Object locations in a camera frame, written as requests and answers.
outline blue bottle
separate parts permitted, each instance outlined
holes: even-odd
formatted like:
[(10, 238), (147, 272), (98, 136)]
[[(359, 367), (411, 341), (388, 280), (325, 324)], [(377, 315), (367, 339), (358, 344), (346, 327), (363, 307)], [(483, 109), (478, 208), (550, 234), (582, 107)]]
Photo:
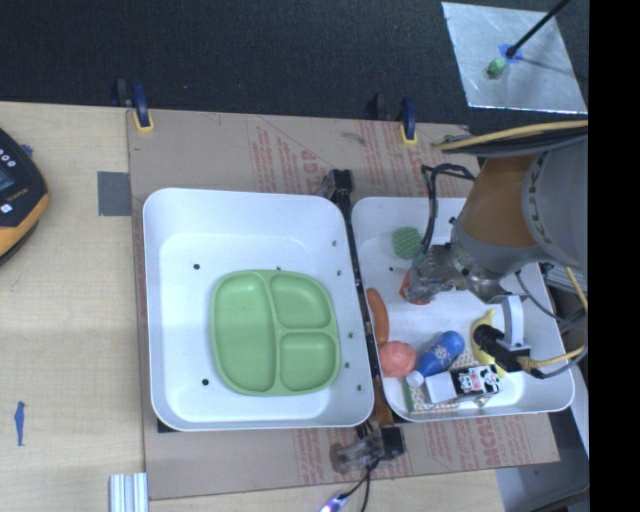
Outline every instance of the blue bottle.
[(426, 377), (445, 371), (464, 351), (464, 338), (455, 331), (446, 331), (436, 337), (418, 359), (416, 369), (407, 375), (412, 388), (419, 387)]

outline orange toy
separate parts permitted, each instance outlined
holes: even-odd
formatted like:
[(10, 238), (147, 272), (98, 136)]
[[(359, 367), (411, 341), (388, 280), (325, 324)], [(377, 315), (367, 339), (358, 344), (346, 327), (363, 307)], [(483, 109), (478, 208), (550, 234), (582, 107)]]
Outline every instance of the orange toy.
[(367, 302), (373, 315), (373, 336), (379, 347), (389, 341), (389, 315), (380, 292), (375, 288), (367, 288)]
[(408, 343), (389, 341), (378, 347), (380, 368), (385, 377), (406, 377), (416, 364), (416, 351)]

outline yellow black device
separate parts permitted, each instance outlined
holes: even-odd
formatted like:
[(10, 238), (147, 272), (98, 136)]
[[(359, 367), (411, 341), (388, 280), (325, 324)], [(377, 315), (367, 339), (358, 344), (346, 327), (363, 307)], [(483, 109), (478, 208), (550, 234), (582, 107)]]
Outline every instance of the yellow black device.
[(35, 231), (49, 188), (25, 149), (0, 129), (0, 265)]

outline cardboard sheet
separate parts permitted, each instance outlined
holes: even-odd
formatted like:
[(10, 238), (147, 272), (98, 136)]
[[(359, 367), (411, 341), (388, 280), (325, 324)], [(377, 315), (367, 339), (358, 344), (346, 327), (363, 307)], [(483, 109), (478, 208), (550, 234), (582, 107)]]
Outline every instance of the cardboard sheet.
[[(330, 463), (335, 443), (354, 429), (183, 433), (159, 428), (149, 389), (142, 206), (165, 187), (315, 194), (331, 169), (350, 169), (354, 201), (366, 196), (424, 197), (422, 164), (444, 161), (474, 173), (477, 161), (431, 151), (453, 125), (418, 124), (404, 146), (399, 123), (152, 111), (155, 129), (138, 132), (127, 115), (138, 337), (146, 472), (151, 500), (354, 481)], [(464, 197), (470, 182), (442, 176), (443, 197)], [(381, 464), (373, 478), (473, 471), (555, 462), (546, 414), (402, 424), (407, 453)]]

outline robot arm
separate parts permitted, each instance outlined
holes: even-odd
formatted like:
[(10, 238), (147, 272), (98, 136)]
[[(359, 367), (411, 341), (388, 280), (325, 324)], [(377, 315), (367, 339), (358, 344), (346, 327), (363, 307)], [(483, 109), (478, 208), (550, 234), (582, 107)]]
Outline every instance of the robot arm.
[(551, 262), (587, 278), (588, 139), (534, 154), (489, 158), (456, 220), (451, 241), (423, 247), (402, 293), (428, 303), (468, 289), (502, 302), (500, 281), (525, 264)]

